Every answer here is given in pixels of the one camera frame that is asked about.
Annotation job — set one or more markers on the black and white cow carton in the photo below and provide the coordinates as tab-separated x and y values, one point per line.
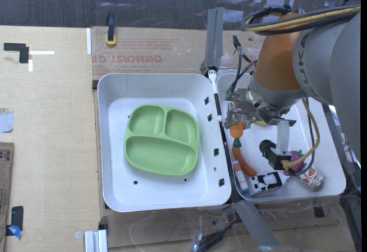
265	183

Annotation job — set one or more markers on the black cylinder on white bracket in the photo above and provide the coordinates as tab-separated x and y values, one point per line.
276	157

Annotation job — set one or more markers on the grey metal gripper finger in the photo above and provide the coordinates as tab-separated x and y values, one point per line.
229	121
249	124

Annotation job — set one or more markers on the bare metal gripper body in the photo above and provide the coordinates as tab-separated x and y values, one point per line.
243	106

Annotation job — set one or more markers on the white plastic tray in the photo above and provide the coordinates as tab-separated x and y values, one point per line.
324	159
160	190

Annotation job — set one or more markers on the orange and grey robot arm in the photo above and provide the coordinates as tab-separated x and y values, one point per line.
321	55

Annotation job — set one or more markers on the orange round toy fruit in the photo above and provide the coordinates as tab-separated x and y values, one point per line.
236	130

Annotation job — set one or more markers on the white can with orange print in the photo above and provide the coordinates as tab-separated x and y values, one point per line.
312	178

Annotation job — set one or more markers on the small white red blue carton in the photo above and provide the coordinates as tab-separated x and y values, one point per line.
241	176

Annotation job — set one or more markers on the orange carrot with green top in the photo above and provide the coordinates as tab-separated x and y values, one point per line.
243	162

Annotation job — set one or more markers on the thin black and white rod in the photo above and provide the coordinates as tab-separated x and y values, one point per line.
217	101

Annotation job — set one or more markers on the brown cardboard board red print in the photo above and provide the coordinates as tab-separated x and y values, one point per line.
137	52

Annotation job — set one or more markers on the purple grapes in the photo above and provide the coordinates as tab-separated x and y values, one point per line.
297	159

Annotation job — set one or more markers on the green divided plate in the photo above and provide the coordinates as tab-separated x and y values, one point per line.
160	150

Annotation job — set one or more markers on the yellow banana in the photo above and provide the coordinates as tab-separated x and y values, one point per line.
260	123

